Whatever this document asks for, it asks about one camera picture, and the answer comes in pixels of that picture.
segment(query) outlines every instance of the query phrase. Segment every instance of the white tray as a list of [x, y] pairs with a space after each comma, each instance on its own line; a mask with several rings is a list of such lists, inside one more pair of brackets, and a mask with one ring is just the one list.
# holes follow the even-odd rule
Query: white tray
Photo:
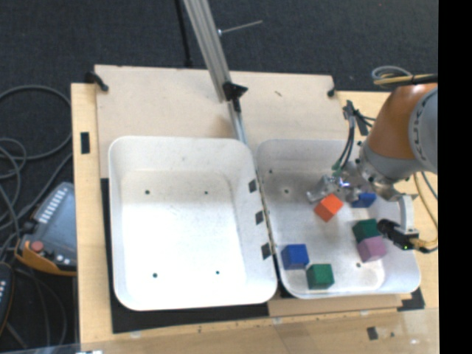
[[250, 150], [124, 136], [109, 150], [114, 290], [133, 310], [246, 305], [277, 289]]
[[[311, 299], [326, 296], [403, 294], [420, 284], [420, 270], [413, 251], [402, 251], [383, 239], [387, 254], [380, 260], [363, 263], [356, 248], [352, 227], [356, 221], [388, 218], [400, 222], [400, 207], [377, 197], [369, 208], [344, 206], [325, 223], [315, 214], [316, 204], [306, 192], [341, 155], [343, 140], [283, 140], [262, 143], [257, 150], [257, 167], [268, 210], [280, 278], [294, 296]], [[354, 146], [351, 159], [358, 155]], [[285, 270], [281, 251], [288, 244], [307, 246], [311, 263], [330, 263], [335, 283], [326, 290], [310, 290], [305, 270]]]

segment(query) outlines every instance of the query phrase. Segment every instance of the dark carpet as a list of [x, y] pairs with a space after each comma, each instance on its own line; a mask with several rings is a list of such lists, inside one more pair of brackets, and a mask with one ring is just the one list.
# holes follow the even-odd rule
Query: dark carpet
[[[378, 66], [400, 66], [415, 74], [438, 72], [439, 0], [209, 3], [222, 30], [263, 20], [261, 25], [223, 35], [226, 59], [234, 71], [330, 74], [338, 90], [356, 91], [379, 90], [370, 77]], [[185, 12], [184, 19], [194, 67], [204, 68]], [[95, 64], [183, 67], [184, 62], [173, 0], [0, 0], [0, 94], [12, 87], [37, 84], [69, 97], [70, 84], [83, 82], [84, 74]], [[0, 101], [0, 138], [21, 141], [30, 155], [57, 146], [70, 130], [69, 107], [57, 97], [28, 92]], [[34, 199], [70, 152], [69, 144], [47, 159], [26, 163], [16, 211]], [[0, 159], [0, 175], [11, 167]], [[52, 186], [72, 181], [72, 174], [69, 162]], [[16, 180], [0, 178], [0, 182], [12, 198]], [[0, 216], [6, 211], [0, 198]], [[8, 234], [0, 232], [0, 239]], [[74, 342], [75, 279], [37, 276], [66, 306], [64, 343]], [[56, 301], [49, 297], [46, 303], [50, 344], [57, 344], [63, 322]], [[19, 277], [9, 323], [26, 346], [47, 343], [39, 296], [29, 279]], [[0, 351], [21, 348], [5, 329]]]

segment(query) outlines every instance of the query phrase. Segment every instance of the cube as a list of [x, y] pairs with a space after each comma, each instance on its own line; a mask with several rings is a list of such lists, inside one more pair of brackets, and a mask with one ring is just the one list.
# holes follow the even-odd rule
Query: cube
[[358, 221], [353, 227], [353, 232], [357, 243], [368, 237], [381, 236], [381, 233], [377, 230], [377, 221], [375, 219]]
[[328, 222], [342, 207], [342, 201], [331, 193], [324, 197], [313, 211], [325, 222]]
[[386, 247], [381, 236], [363, 239], [357, 244], [357, 250], [363, 263], [379, 260], [386, 254]]
[[334, 284], [330, 263], [314, 263], [307, 269], [306, 275], [310, 290], [325, 290]]
[[285, 270], [305, 269], [310, 262], [305, 244], [290, 244], [282, 250], [282, 262]]
[[351, 203], [351, 207], [355, 209], [366, 209], [374, 203], [377, 195], [374, 192], [362, 192], [358, 197], [359, 199], [357, 201]]

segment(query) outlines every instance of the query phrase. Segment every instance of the pink cube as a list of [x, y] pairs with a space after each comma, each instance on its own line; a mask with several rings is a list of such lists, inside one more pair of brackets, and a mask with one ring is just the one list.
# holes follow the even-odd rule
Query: pink cube
[[361, 255], [363, 263], [379, 260], [386, 254], [386, 247], [382, 236], [363, 239], [357, 244], [357, 250]]

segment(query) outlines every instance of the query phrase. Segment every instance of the dark green cube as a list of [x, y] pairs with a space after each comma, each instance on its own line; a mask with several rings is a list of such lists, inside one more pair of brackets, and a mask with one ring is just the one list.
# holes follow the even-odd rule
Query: dark green cube
[[334, 284], [330, 263], [314, 263], [307, 269], [306, 274], [310, 290], [324, 290]]
[[377, 221], [375, 219], [366, 219], [357, 222], [353, 227], [353, 232], [357, 244], [359, 244], [363, 239], [381, 236], [381, 233], [377, 230]]

